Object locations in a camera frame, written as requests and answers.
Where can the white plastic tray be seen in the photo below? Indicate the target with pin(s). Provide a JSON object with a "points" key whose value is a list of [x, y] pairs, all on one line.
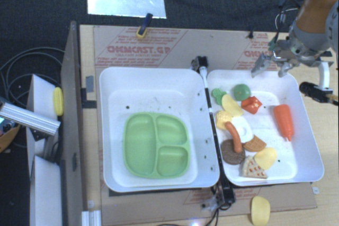
{"points": [[148, 98], [299, 161]]}

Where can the brown waffle piece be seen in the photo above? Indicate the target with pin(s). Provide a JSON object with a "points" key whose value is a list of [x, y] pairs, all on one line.
{"points": [[254, 144]]}

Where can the brown burger patty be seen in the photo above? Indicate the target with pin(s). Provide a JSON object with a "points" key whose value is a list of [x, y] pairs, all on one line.
{"points": [[230, 156]]}

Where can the yellow corn cob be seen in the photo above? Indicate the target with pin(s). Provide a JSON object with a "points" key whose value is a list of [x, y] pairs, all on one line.
{"points": [[58, 101]]}

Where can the green divided plate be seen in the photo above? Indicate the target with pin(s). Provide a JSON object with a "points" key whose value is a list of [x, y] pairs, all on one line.
{"points": [[156, 145]]}

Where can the brown cardboard board red print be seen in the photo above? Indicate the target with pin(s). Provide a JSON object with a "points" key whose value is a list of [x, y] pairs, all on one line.
{"points": [[212, 45]]}

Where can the orange sausage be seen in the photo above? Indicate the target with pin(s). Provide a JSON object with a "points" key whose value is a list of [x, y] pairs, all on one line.
{"points": [[235, 138]]}

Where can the green round toy fruit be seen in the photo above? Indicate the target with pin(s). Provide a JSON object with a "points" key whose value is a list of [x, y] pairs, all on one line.
{"points": [[241, 91]]}

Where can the white fried egg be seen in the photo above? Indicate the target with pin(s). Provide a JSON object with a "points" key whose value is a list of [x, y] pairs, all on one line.
{"points": [[244, 128]]}

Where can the orange carrot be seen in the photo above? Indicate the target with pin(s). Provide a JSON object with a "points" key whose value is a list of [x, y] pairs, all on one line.
{"points": [[284, 120]]}

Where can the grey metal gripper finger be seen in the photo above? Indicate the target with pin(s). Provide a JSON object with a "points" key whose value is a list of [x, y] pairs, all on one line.
{"points": [[283, 68], [259, 64]]}

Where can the thin black and white rod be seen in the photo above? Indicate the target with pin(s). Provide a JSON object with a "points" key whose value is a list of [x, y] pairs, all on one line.
{"points": [[210, 113]]}

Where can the yellow potato chip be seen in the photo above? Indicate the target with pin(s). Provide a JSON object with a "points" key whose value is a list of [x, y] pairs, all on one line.
{"points": [[266, 158], [260, 210]]}

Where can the green toy vegetable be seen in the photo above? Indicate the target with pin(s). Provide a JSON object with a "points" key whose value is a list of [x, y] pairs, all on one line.
{"points": [[217, 95]]}

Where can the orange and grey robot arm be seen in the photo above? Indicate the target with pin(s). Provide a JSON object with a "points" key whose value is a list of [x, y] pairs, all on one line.
{"points": [[316, 12]]}

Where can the black cylinder on white bracket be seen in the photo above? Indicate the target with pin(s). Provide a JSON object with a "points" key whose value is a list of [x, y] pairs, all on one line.
{"points": [[319, 88]]}

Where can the yellow banana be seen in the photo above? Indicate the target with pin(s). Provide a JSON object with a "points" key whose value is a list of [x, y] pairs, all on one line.
{"points": [[231, 106]]}

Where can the pizza slice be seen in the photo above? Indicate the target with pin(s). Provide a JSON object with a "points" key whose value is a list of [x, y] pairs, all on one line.
{"points": [[251, 168]]}

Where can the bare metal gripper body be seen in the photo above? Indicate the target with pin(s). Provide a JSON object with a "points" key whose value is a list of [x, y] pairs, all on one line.
{"points": [[292, 53]]}

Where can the yellow toy corn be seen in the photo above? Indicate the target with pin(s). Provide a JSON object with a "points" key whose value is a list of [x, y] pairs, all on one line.
{"points": [[222, 119]]}

